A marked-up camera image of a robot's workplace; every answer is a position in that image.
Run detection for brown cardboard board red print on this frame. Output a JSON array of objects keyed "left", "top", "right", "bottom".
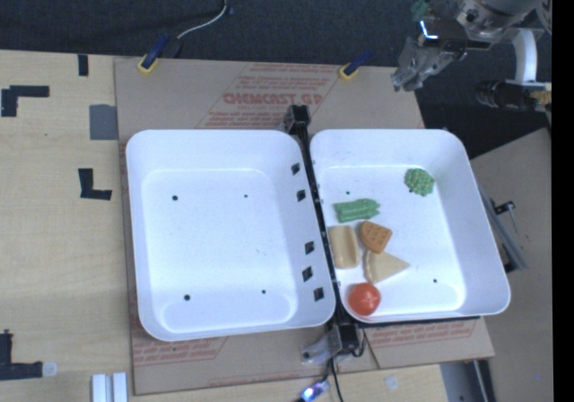
[{"left": 112, "top": 57, "right": 497, "bottom": 397}]

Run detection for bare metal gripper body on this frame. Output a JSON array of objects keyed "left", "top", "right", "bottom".
[{"left": 418, "top": 0, "right": 513, "bottom": 62}]

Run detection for beige pizza slice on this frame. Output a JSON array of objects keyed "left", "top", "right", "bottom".
[{"left": 361, "top": 249, "right": 412, "bottom": 286}]

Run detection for tan bread roll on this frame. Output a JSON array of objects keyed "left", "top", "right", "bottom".
[{"left": 326, "top": 224, "right": 361, "bottom": 270}]

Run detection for red tomato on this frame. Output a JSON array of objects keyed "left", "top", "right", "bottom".
[{"left": 347, "top": 281, "right": 383, "bottom": 318}]

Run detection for black cylinder on white bracket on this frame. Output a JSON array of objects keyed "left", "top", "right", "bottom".
[{"left": 474, "top": 29, "right": 552, "bottom": 113}]

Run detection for green beans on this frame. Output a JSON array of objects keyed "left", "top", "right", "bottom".
[{"left": 332, "top": 197, "right": 382, "bottom": 223}]

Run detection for white plastic tray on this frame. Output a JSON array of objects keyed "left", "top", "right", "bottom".
[
  {"left": 125, "top": 128, "right": 337, "bottom": 343},
  {"left": 309, "top": 127, "right": 512, "bottom": 325}
]

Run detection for green broccoli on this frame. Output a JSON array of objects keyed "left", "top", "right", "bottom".
[{"left": 403, "top": 167, "right": 436, "bottom": 198}]

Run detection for orange waffle biscuit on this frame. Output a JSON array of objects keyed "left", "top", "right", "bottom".
[{"left": 357, "top": 220, "right": 394, "bottom": 256}]

